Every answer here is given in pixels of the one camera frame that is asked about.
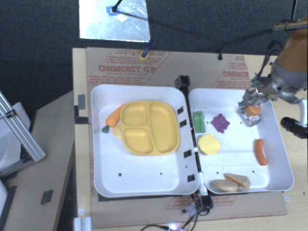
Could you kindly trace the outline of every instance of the dark gray floor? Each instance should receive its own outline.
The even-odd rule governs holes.
[[[293,0],[146,0],[157,50],[264,54],[274,23],[291,18]],[[298,0],[295,19],[307,14]],[[33,112],[72,90],[72,48],[142,49],[144,43],[84,40],[78,0],[0,0],[0,90]]]

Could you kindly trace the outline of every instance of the yellow plate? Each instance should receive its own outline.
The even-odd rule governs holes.
[[[160,101],[127,103],[121,111],[125,147],[138,155],[164,155],[177,149],[179,128],[173,109]]]

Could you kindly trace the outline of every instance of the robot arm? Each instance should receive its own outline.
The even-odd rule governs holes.
[[[307,88],[307,16],[298,23],[290,24],[284,23],[274,27],[276,30],[294,31],[288,37],[276,61],[271,64],[270,74],[267,77],[261,77],[263,68],[269,60],[270,50],[278,43],[277,41],[271,42],[262,68],[253,79],[255,88],[245,91],[239,107],[241,109],[250,107],[250,110],[257,110],[261,103],[268,100],[276,101],[278,98],[290,104],[298,104],[301,111],[300,122],[285,117],[281,124],[289,131],[296,130],[297,126],[300,126],[300,131],[293,133],[301,138],[307,138],[307,100],[295,96],[298,91]]]

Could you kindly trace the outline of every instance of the toy sausage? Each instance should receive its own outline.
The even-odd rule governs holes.
[[[268,162],[263,154],[262,146],[263,146],[263,140],[258,139],[256,141],[256,157],[260,165],[265,166]]]

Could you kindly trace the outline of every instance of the white tray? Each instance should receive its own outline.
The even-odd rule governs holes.
[[[232,173],[250,179],[251,186],[245,193],[288,190],[293,186],[294,177],[272,104],[263,103],[262,120],[249,127],[239,115],[238,102],[243,94],[243,90],[225,89],[194,89],[190,92],[192,113],[204,113],[205,132],[213,134],[221,145],[215,155],[205,155],[199,150],[204,183],[210,191],[226,194],[214,186],[214,180],[224,179],[224,173]],[[217,132],[210,123],[219,114],[230,122],[224,133]],[[201,133],[196,134],[197,139],[201,136]],[[263,152],[268,161],[266,166],[260,166],[256,159],[256,139],[263,140]]]
[[[169,104],[175,111],[180,145],[170,154],[141,156],[129,152],[123,141],[105,134],[105,119],[124,103],[156,100]],[[99,85],[91,93],[94,184],[106,197],[191,194],[199,185],[189,118],[184,95],[170,87]]]

